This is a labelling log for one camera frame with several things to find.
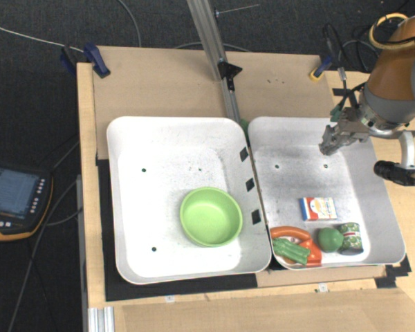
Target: bowl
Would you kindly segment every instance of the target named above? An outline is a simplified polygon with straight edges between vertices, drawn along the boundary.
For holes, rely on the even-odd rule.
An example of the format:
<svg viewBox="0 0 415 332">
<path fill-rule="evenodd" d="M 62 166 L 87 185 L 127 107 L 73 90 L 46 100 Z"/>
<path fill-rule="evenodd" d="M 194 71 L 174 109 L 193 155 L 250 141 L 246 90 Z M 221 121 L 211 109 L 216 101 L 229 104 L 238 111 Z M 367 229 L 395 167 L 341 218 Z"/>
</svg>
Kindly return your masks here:
<svg viewBox="0 0 415 332">
<path fill-rule="evenodd" d="M 205 247 L 231 243 L 243 227 L 238 203 L 227 192 L 213 187 L 191 191 L 181 203 L 180 220 L 187 237 Z"/>
</svg>

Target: table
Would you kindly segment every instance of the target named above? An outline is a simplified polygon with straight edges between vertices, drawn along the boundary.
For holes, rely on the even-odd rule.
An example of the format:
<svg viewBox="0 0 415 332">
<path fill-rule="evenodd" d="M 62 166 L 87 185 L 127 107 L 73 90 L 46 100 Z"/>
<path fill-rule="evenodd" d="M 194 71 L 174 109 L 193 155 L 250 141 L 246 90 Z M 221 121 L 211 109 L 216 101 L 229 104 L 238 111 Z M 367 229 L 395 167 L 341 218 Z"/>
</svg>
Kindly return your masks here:
<svg viewBox="0 0 415 332">
<path fill-rule="evenodd" d="M 96 157 L 107 158 L 106 127 L 119 116 L 218 116 L 225 111 L 219 84 L 203 51 L 100 47 L 111 70 L 100 79 L 90 64 L 77 66 L 85 246 L 85 307 L 113 307 L 123 331 L 415 331 L 415 188 L 387 183 L 413 269 L 398 288 L 377 289 L 384 266 L 257 273 L 258 288 L 107 302 L 104 293 L 102 227 Z M 318 83 L 307 77 L 320 60 L 311 55 L 228 53 L 243 67 L 236 77 L 241 117 L 327 117 L 328 72 Z M 349 87 L 366 75 L 349 73 Z M 400 161 L 398 142 L 374 140 L 378 158 Z"/>
</svg>

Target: white tray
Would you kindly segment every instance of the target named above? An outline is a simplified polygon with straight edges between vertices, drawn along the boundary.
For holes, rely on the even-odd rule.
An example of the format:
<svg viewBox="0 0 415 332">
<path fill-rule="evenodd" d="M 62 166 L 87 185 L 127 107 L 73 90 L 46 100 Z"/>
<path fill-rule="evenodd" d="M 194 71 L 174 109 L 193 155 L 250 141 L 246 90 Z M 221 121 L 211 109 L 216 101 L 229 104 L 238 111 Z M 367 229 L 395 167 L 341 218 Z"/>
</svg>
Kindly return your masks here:
<svg viewBox="0 0 415 332">
<path fill-rule="evenodd" d="M 109 125 L 107 140 L 116 264 L 128 282 L 255 273 L 267 267 L 270 240 L 257 188 L 248 191 L 255 181 L 239 125 L 225 118 L 122 117 Z M 225 190 L 240 205 L 243 230 L 232 243 L 203 248 L 185 236 L 180 204 L 199 187 Z"/>
<path fill-rule="evenodd" d="M 370 140 L 322 155 L 319 143 L 329 119 L 257 118 L 249 137 L 268 227 L 290 225 L 308 230 L 342 223 L 360 224 L 364 252 L 345 256 L 324 253 L 322 267 L 394 264 L 405 244 L 384 180 L 374 174 L 376 155 Z M 332 197 L 338 212 L 333 221 L 305 222 L 299 200 Z M 278 262 L 290 269 L 303 266 Z"/>
</svg>

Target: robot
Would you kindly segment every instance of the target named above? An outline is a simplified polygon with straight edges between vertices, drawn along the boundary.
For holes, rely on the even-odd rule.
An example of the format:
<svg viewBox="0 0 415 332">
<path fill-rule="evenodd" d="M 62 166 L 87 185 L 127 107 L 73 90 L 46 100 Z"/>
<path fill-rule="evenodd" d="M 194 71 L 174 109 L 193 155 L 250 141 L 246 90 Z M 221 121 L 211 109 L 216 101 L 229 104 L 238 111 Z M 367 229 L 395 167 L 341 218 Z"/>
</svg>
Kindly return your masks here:
<svg viewBox="0 0 415 332">
<path fill-rule="evenodd" d="M 377 41 L 375 30 L 391 18 L 403 21 L 389 41 Z M 415 118 L 415 17 L 384 16 L 371 27 L 369 39 L 382 53 L 369 80 L 346 94 L 351 106 L 344 108 L 344 100 L 332 110 L 331 120 L 337 124 L 326 127 L 320 151 L 331 156 L 339 148 L 356 141 L 365 142 L 370 136 L 399 139 L 401 163 L 378 161 L 374 171 L 399 185 L 415 186 L 415 133 L 405 130 Z"/>
</svg>

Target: butter package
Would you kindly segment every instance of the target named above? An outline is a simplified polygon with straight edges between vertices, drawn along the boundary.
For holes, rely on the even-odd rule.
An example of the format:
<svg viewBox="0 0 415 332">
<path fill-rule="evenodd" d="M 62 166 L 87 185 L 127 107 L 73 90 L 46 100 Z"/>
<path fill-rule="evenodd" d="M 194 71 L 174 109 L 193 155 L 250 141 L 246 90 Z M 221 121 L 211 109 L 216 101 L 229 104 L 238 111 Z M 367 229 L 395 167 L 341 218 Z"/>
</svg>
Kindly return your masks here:
<svg viewBox="0 0 415 332">
<path fill-rule="evenodd" d="M 307 197 L 302 198 L 300 204 L 305 221 L 337 219 L 337 210 L 332 198 Z"/>
</svg>

